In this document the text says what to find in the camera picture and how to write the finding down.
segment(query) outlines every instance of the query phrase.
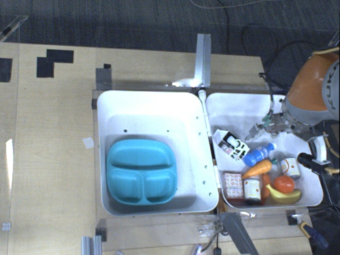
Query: table surface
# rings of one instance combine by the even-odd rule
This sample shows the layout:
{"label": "table surface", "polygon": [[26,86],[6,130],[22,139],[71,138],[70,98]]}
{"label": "table surface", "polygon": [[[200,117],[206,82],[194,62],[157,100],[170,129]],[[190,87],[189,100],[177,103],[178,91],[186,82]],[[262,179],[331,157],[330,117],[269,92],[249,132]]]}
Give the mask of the table surface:
{"label": "table surface", "polygon": [[[2,46],[17,48],[15,44]],[[73,50],[74,62],[55,63],[54,78],[37,78],[37,57],[46,57],[47,49]],[[80,254],[81,238],[94,236],[99,222],[95,152],[82,140],[94,138],[91,100],[96,88],[95,69],[107,63],[112,65],[115,81],[169,84],[193,77],[195,54],[26,44],[20,44],[18,50],[19,80],[14,76],[11,81],[18,84],[17,105],[2,101],[0,106],[4,113],[16,110],[16,121],[12,122],[15,144],[11,199],[0,201],[10,203],[11,230],[1,232],[0,253]],[[257,75],[261,71],[258,57],[211,58],[212,83],[263,92],[263,81]],[[13,93],[9,84],[0,83],[2,99]],[[301,212],[308,219],[307,211]],[[115,254],[117,249],[126,255],[190,254],[197,240],[194,215],[178,217],[185,218],[186,224],[171,224],[173,216],[162,216],[161,224],[150,223],[160,217],[134,218],[108,221],[117,230],[120,246],[106,247],[104,254]],[[245,219],[259,253],[311,254],[309,240],[297,226],[278,219]],[[238,254],[229,236],[220,237],[220,247],[223,254]],[[211,254],[212,248],[205,254]]]}

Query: blue plate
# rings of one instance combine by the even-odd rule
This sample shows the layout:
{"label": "blue plate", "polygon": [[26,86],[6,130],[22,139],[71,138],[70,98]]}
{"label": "blue plate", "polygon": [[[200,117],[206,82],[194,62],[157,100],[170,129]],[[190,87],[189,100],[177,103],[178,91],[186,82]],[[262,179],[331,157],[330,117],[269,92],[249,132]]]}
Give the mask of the blue plate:
{"label": "blue plate", "polygon": [[166,144],[145,139],[114,143],[106,160],[111,196],[127,205],[169,202],[177,189],[176,159]]}

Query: food can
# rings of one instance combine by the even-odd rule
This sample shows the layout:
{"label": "food can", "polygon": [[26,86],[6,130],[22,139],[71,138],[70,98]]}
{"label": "food can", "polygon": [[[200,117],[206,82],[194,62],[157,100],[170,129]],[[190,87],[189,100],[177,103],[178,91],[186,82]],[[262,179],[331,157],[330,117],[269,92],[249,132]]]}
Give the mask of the food can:
{"label": "food can", "polygon": [[284,175],[290,176],[294,180],[300,178],[301,175],[298,167],[298,162],[295,158],[285,158],[280,163]]}
{"label": "food can", "polygon": [[249,178],[243,182],[244,201],[247,204],[258,204],[261,202],[260,181],[255,178]]}

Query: sink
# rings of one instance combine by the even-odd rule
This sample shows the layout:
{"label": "sink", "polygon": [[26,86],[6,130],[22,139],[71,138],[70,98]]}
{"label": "sink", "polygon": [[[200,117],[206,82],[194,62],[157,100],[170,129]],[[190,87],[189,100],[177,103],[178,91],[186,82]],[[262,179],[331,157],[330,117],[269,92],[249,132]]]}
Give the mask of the sink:
{"label": "sink", "polygon": [[[281,108],[279,101],[283,98],[284,96],[274,95],[274,113],[279,112]],[[212,132],[214,133],[217,129],[229,130],[241,141],[244,141],[251,127],[255,123],[261,123],[262,118],[268,113],[270,98],[268,95],[249,93],[213,93],[207,98],[206,103]],[[269,154],[270,159],[277,158],[280,161],[286,157],[296,158],[302,152],[311,154],[308,143],[291,133],[280,133],[274,138],[269,133],[265,133],[254,142],[248,142],[247,145],[254,149],[269,142],[277,144],[277,148]],[[236,161],[228,156],[215,142],[214,151],[221,179],[224,171],[244,173],[249,169],[243,161]],[[258,206],[259,208],[311,207],[321,203],[324,194],[318,175],[301,164],[298,166],[301,178],[295,181],[295,187],[301,190],[301,199],[294,204],[283,205],[269,198],[266,204]],[[272,182],[277,176],[282,175],[280,164],[273,165],[269,175]],[[234,208],[249,208],[244,202],[235,204],[227,201],[227,203]]]}
{"label": "sink", "polygon": [[[106,91],[97,102],[101,201],[112,215],[208,212],[218,202],[213,161],[201,102],[187,92]],[[127,205],[107,186],[106,161],[111,146],[145,139],[171,148],[177,190],[169,202]]]}

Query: wire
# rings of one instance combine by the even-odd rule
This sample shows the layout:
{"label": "wire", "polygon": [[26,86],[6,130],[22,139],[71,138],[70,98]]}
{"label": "wire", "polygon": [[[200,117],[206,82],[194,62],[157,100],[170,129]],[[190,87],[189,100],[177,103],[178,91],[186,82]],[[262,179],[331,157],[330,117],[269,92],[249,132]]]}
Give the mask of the wire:
{"label": "wire", "polygon": [[245,45],[244,45],[244,35],[245,35],[245,32],[246,30],[249,28],[249,27],[262,27],[264,29],[266,29],[267,31],[269,31],[271,33],[271,35],[274,37],[274,40],[275,40],[275,49],[274,49],[274,52],[273,54],[269,57],[269,59],[267,59],[263,64],[266,65],[272,58],[273,58],[273,55],[277,52],[278,50],[278,39],[276,37],[276,35],[274,34],[274,32],[272,32],[272,30],[270,30],[269,28],[261,25],[261,24],[258,24],[258,23],[249,23],[249,24],[246,24],[242,31],[241,31],[241,45],[242,45],[242,49],[243,49],[243,52],[248,55],[248,52],[245,48]]}
{"label": "wire", "polygon": [[249,3],[239,4],[239,5],[231,5],[231,6],[201,6],[201,5],[196,4],[193,0],[190,0],[190,2],[193,5],[201,8],[201,9],[205,9],[205,10],[231,9],[231,8],[235,8],[235,7],[243,7],[243,6],[258,4],[258,3],[262,3],[262,2],[270,2],[270,1],[288,1],[288,0],[258,0],[258,1],[254,1],[254,2],[249,2]]}
{"label": "wire", "polygon": [[210,239],[209,243],[206,245],[205,248],[202,248],[201,253],[204,252],[204,251],[206,251],[206,250],[211,246],[211,244],[212,244],[213,241],[215,240],[217,234],[218,234],[218,233],[216,233],[216,234]]}
{"label": "wire", "polygon": [[335,157],[337,157],[337,158],[339,159],[339,157],[340,157],[340,156],[339,156],[339,153],[338,153],[337,151],[335,151],[335,150],[333,149],[333,147],[330,145],[330,142],[329,142],[327,136],[324,137],[324,140],[325,140],[325,144],[326,144],[326,146],[328,147],[329,151],[330,151]]}
{"label": "wire", "polygon": [[267,90],[269,91],[269,94],[270,94],[270,108],[269,108],[269,111],[268,111],[268,113],[266,115],[266,117],[269,118],[273,114],[273,112],[274,112],[274,95],[273,95],[273,90],[271,88],[270,78],[266,74],[264,74],[264,73],[259,73],[259,76],[264,79],[264,81],[266,83]]}
{"label": "wire", "polygon": [[313,55],[323,55],[323,54],[328,54],[328,53],[332,53],[332,52],[337,52],[339,50],[340,50],[340,48],[337,46],[337,47],[330,48],[330,49],[327,49],[327,50],[314,51],[312,54]]}
{"label": "wire", "polygon": [[[223,3],[221,0],[216,0],[221,6],[223,6]],[[227,19],[227,35],[226,35],[226,47],[227,47],[227,54],[229,54],[229,16],[226,8],[223,8],[225,11],[226,19]]]}
{"label": "wire", "polygon": [[[293,45],[293,44],[309,44],[313,47],[315,47],[315,45],[310,42],[310,41],[307,41],[307,40],[295,40],[295,41],[290,41],[288,43],[286,43],[285,45],[283,45],[276,53],[273,54],[273,56],[271,57],[271,59],[268,61],[268,63],[266,65],[264,65],[264,68],[265,68],[265,72],[267,73],[267,77],[269,78],[270,77],[270,69],[271,69],[271,66],[273,65],[273,62],[278,58],[278,55],[283,51],[285,50],[288,46],[290,45]],[[274,81],[273,79],[270,79],[270,82],[286,91],[289,90],[289,86],[287,85],[284,85],[284,84],[281,84],[277,81]]]}

